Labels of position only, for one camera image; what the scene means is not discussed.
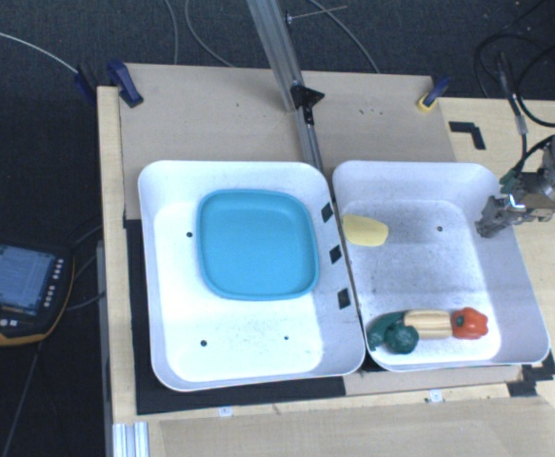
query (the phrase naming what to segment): black cable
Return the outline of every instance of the black cable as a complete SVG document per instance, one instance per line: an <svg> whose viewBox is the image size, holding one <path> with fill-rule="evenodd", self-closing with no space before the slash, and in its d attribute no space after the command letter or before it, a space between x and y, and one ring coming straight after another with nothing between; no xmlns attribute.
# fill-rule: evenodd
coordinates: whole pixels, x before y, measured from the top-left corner
<svg viewBox="0 0 555 457"><path fill-rule="evenodd" d="M92 305L93 303L101 300L104 296L106 296L106 292L102 291L101 293L96 294L95 296L93 296L92 298L89 298L88 300L81 301L76 305L71 305L70 307L67 307L66 312L76 311L77 309L88 307L89 305Z"/></svg>
<svg viewBox="0 0 555 457"><path fill-rule="evenodd" d="M497 72L499 75L499 82L502 87L502 92L504 93L504 97L507 100L512 112L514 113L514 120L516 121L516 128L521 136L523 150L521 153L521 158L526 156L526 147L527 147L527 140L526 134L528 130L526 128L525 118L521 113L520 108L516 103L516 93L514 92L515 85L514 85L514 77L512 75L512 67L510 65L505 52L501 51L496 61Z"/></svg>
<svg viewBox="0 0 555 457"><path fill-rule="evenodd" d="M101 222L101 218L102 218L102 214L101 213L96 213L93 216L87 218L86 220L83 220L82 222L80 222L78 225L76 225L76 227L72 228L69 232L68 235L66 236L66 241L69 243L69 239L71 237L74 236L74 234L82 229L82 227L85 227L87 224L90 224L91 222L93 224L98 224Z"/></svg>
<svg viewBox="0 0 555 457"><path fill-rule="evenodd" d="M506 24L505 26L501 27L499 30L497 30L496 32L494 32L493 34L489 35L486 39L484 39L474 50L474 61L473 61L473 72L474 72L474 76L476 78L476 82L481 90L481 92L483 93L483 96L486 98L490 97L490 94L488 93L488 91L485 88L485 85L482 82L482 79L480 77L479 71L478 71L478 66L480 65L482 67L482 69L488 74L488 76L494 80L494 81L498 81L498 78L495 76L495 74L486 66L485 62L482 59L482 52L483 50L490 44L492 44L493 42L496 42L498 40L501 39L518 39L524 42L527 42L528 44L537 47L540 50L543 50L544 48L535 40L530 39L528 37L523 37L521 34L519 33L505 33L506 30L509 30L510 28L514 27L515 25L517 25L518 23L520 23L524 18L526 18L529 14L531 14L533 11L535 11L537 8L539 8L545 1L547 0L539 0L537 3L535 3L533 6L531 6L528 10L526 10L523 14L519 15L515 20L513 20L512 22L510 22L509 24Z"/></svg>
<svg viewBox="0 0 555 457"><path fill-rule="evenodd" d="M525 115L540 126L555 128L555 122L547 122L535 116L531 111L526 107L525 101L523 100L523 95L521 94L520 87L521 83L525 79L528 72L539 63L545 56L549 55L555 50L555 45L550 46L549 48L540 52L537 56L535 56L525 67L525 69L519 74L518 79L515 80L515 93L516 93L516 101L520 106L521 110L525 113Z"/></svg>
<svg viewBox="0 0 555 457"><path fill-rule="evenodd" d="M496 33L499 32L503 32L504 30L508 30L510 27L514 27L516 24L518 24L521 20L523 20L525 17L527 17L529 14L531 14L533 11L535 11L536 9L538 9L541 5L543 5L545 3L546 0L539 0L536 4L534 4L530 9L526 10L524 13L522 13L521 15L519 15L515 20L513 20L512 22L510 22L509 24L503 26L501 29L499 29Z"/></svg>
<svg viewBox="0 0 555 457"><path fill-rule="evenodd" d="M100 225L96 225L93 228L89 229L88 231L86 231L84 234L80 235L78 238L76 238L74 241L72 241L69 244L69 248L71 250L75 250L76 248L78 248L83 242L85 242L87 239L89 239L92 235L94 235L95 233L101 231L103 229L103 226Z"/></svg>
<svg viewBox="0 0 555 457"><path fill-rule="evenodd" d="M68 454L69 457L72 457L71 450L69 449L69 442L68 442L68 439L66 438L66 427L64 426L64 422L63 422L63 418L61 417L61 414L57 410L52 384L50 383L50 378L47 376L47 371L45 369L42 358L38 360L38 373L42 377L45 388L47 389L47 392L49 394L50 408L52 409L52 412L55 416L55 423L57 425L57 430L59 431L59 435L63 440L64 447L66 448L66 453Z"/></svg>
<svg viewBox="0 0 555 457"><path fill-rule="evenodd" d="M528 157L528 139L526 138L526 134L521 135L521 141L523 142L523 152L521 153L521 159Z"/></svg>
<svg viewBox="0 0 555 457"><path fill-rule="evenodd" d="M545 139L535 144L531 149L529 149L526 152L526 154L520 159L520 161L516 163L516 166L512 168L514 173L516 175L519 175L523 171L523 168L525 167L526 160L538 150L545 148L552 141L553 138L554 138L554 135L550 135L549 137L546 137Z"/></svg>
<svg viewBox="0 0 555 457"><path fill-rule="evenodd" d="M91 255L90 258L85 262L85 264L83 264L80 268L76 270L76 272L74 273L74 277L72 279L73 284L75 284L80 279L80 277L85 273L85 271L94 264L94 261L96 259L97 259L97 254Z"/></svg>
<svg viewBox="0 0 555 457"><path fill-rule="evenodd" d="M26 401L26 397L28 396L28 391L30 390L31 377L33 376L33 372L36 369L36 365L38 364L38 357L40 355L41 348L42 348L42 341L38 343L38 345L36 346L36 351L33 354L30 370L28 371L28 378L26 379L26 383L23 386L23 392L21 393L21 397L19 398L19 404L17 405L17 410L15 411L14 419L12 420L12 424L10 424L9 436L7 437L7 442L5 443L4 449L2 450L2 457L7 457L9 455L10 444L12 443L12 437L14 436L14 432L15 430L17 430L17 426L19 425L21 410L23 409L23 405Z"/></svg>

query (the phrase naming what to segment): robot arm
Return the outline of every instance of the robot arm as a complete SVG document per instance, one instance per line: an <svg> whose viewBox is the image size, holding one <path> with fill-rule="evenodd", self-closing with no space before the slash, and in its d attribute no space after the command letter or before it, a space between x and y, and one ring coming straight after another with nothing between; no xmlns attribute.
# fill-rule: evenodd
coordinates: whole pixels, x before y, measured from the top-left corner
<svg viewBox="0 0 555 457"><path fill-rule="evenodd" d="M525 159L537 150L544 151L542 165L536 172L522 172ZM555 135L534 146L521 161L502 178L501 198L490 196L476 222L483 237L493 237L510 225L550 220L555 212Z"/></svg>

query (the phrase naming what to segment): blue clamp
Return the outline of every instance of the blue clamp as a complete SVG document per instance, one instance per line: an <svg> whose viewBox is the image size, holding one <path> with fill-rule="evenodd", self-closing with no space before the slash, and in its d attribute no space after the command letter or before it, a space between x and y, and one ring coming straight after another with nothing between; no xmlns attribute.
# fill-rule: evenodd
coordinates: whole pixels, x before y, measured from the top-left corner
<svg viewBox="0 0 555 457"><path fill-rule="evenodd" d="M125 63L119 59L110 59L108 62L108 76L113 85L120 88L119 95L131 108L137 107L144 101L142 95L137 92L129 70Z"/></svg>
<svg viewBox="0 0 555 457"><path fill-rule="evenodd" d="M417 107L421 111L430 111L433 109L436 105L436 100L446 93L448 85L450 85L450 77L445 76L441 78L438 83L436 83L436 86L433 87L432 91L421 97L417 102Z"/></svg>

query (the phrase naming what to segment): toy sink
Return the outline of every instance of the toy sink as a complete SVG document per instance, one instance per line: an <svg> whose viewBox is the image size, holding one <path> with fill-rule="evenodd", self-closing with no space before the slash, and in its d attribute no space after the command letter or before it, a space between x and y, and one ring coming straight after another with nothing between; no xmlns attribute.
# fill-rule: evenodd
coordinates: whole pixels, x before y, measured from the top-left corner
<svg viewBox="0 0 555 457"><path fill-rule="evenodd" d="M327 377L361 365L364 334L319 171L159 161L138 188L150 356L165 386Z"/></svg>
<svg viewBox="0 0 555 457"><path fill-rule="evenodd" d="M389 370L532 364L545 358L545 323L513 228L481 237L474 222L499 193L486 168L461 163L351 161L333 186L341 216L386 224L387 240L369 248L347 242L365 328L395 311L473 307L488 316L478 340L422 340L410 354L379 346L372 359Z"/></svg>
<svg viewBox="0 0 555 457"><path fill-rule="evenodd" d="M335 205L326 178L303 163L144 168L150 352L163 384L193 391L345 375L367 351L394 371L545 358L547 331L513 229L476 232L486 198L499 193L488 169L349 161L332 180ZM387 225L385 242L347 241L347 214ZM421 340L409 354L369 349L366 329L381 315L464 307L488 317L486 336Z"/></svg>

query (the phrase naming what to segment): white plastic surface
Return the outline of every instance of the white plastic surface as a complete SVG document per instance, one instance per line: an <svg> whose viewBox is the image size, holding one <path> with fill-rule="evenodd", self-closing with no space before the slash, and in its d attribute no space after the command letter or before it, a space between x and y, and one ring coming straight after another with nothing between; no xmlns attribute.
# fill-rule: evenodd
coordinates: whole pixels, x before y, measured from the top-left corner
<svg viewBox="0 0 555 457"><path fill-rule="evenodd" d="M344 375L356 370L365 342L347 276L326 179L303 163L159 161L139 178L149 296L150 352L167 387L213 387ZM300 200L311 217L320 257L312 292L281 301L221 298L203 281L195 220L217 189L269 189ZM346 289L350 305L339 305Z"/></svg>
<svg viewBox="0 0 555 457"><path fill-rule="evenodd" d="M389 370L532 364L549 349L545 323L512 228L492 239L477 232L486 199L499 194L486 168L461 163L350 161L333 186L340 215L387 224L379 247L347 242L364 327L393 311L473 307L488 335L422 340L410 354L370 353Z"/></svg>

